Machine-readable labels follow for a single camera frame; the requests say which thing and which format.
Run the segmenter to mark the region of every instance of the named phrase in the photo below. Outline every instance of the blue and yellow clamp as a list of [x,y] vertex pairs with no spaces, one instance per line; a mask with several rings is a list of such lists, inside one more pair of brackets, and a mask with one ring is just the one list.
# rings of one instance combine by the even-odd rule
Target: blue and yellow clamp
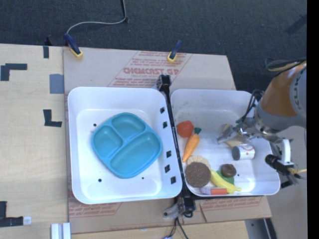
[[68,33],[63,35],[63,39],[67,42],[67,44],[70,46],[71,52],[76,56],[76,57],[81,57],[83,55],[82,50],[79,49],[79,46],[76,44],[75,40],[72,38],[71,35]]
[[176,60],[177,52],[178,52],[180,46],[181,46],[181,40],[178,40],[178,42],[175,45],[174,49],[167,56],[167,61],[169,63],[172,63],[172,62],[174,62]]

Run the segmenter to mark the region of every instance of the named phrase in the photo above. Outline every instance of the can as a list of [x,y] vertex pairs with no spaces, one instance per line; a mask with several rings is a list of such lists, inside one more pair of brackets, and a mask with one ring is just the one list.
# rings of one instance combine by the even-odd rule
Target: can
[[234,160],[253,159],[255,149],[249,144],[243,144],[232,148],[231,154]]

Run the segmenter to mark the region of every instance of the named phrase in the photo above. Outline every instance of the brown round object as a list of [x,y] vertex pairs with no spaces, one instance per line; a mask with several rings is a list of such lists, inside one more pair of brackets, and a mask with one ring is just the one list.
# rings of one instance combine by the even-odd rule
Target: brown round object
[[236,168],[232,164],[224,164],[220,167],[220,172],[223,176],[231,178],[237,173]]
[[210,170],[207,165],[192,162],[185,170],[186,181],[193,187],[204,187],[210,181]]

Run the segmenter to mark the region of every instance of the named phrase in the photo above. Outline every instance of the blue plate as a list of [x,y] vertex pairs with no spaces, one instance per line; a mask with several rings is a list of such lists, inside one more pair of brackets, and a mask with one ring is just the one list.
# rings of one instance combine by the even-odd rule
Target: blue plate
[[157,134],[131,113],[118,114],[100,125],[93,133],[92,147],[100,160],[120,178],[142,173],[162,152]]

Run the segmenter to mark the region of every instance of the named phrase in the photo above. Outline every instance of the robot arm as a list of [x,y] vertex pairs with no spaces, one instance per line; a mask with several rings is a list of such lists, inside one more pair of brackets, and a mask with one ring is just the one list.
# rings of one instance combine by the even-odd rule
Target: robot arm
[[[280,150],[280,157],[268,155],[266,163],[278,172],[287,175],[293,167],[290,142],[277,136],[277,133],[291,127],[307,129],[307,64],[305,60],[275,68],[279,73],[272,79],[265,92],[254,91],[247,112],[236,126],[227,125],[218,143],[237,139],[247,143],[258,137],[268,140]],[[253,116],[248,117],[250,110]]]

